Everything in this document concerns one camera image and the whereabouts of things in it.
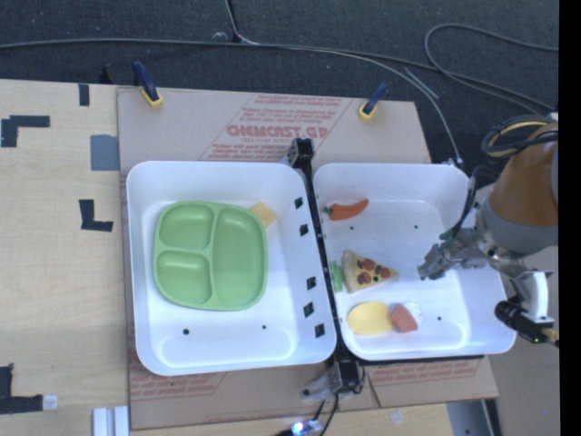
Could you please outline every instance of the pizza slice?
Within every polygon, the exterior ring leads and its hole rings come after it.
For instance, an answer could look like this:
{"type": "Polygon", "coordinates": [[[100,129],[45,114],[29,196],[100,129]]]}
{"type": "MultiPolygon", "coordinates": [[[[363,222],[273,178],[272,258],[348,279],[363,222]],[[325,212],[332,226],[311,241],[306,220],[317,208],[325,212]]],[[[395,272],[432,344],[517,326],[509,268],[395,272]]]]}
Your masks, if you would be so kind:
{"type": "Polygon", "coordinates": [[[345,286],[349,292],[375,286],[379,282],[393,279],[398,274],[392,268],[380,265],[369,257],[356,254],[350,250],[343,251],[341,267],[345,278],[345,286]]]}

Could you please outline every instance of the black fabric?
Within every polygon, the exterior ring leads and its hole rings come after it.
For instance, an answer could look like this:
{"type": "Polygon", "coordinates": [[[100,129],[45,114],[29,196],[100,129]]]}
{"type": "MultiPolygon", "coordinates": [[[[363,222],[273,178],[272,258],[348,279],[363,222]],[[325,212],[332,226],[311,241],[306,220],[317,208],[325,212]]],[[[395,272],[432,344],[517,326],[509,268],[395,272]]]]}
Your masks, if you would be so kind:
{"type": "MultiPolygon", "coordinates": [[[[376,60],[413,74],[437,96],[465,170],[487,161],[480,141],[518,114],[558,103],[558,53],[459,27],[430,39],[435,60],[457,74],[499,84],[543,106],[476,92],[429,65],[424,41],[443,24],[469,25],[534,45],[558,46],[559,0],[231,0],[242,40],[322,46],[395,57],[376,60]]],[[[230,42],[225,0],[3,0],[0,45],[47,39],[122,37],[230,42]]],[[[415,102],[434,162],[455,157],[433,104],[417,87],[367,61],[337,54],[262,48],[82,43],[0,50],[0,78],[132,84],[140,60],[158,87],[369,97],[381,82],[389,100],[415,102]]]]}

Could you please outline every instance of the cardboard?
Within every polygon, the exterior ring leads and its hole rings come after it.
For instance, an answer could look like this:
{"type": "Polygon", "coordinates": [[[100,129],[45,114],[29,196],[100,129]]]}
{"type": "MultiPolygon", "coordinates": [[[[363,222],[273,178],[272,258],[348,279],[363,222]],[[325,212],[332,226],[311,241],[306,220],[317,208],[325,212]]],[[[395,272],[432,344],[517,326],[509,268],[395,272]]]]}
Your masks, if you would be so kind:
{"type": "MultiPolygon", "coordinates": [[[[125,179],[148,160],[284,161],[295,137],[315,147],[313,169],[326,163],[430,163],[413,103],[379,102],[369,120],[365,99],[160,89],[147,104],[140,88],[117,92],[123,263],[132,429],[272,417],[310,417],[319,403],[301,387],[324,363],[241,372],[162,377],[148,372],[134,347],[125,179]]],[[[340,411],[496,397],[486,358],[366,366],[361,394],[341,396],[340,411]]],[[[329,411],[332,399],[323,411],[329,411]]]]}

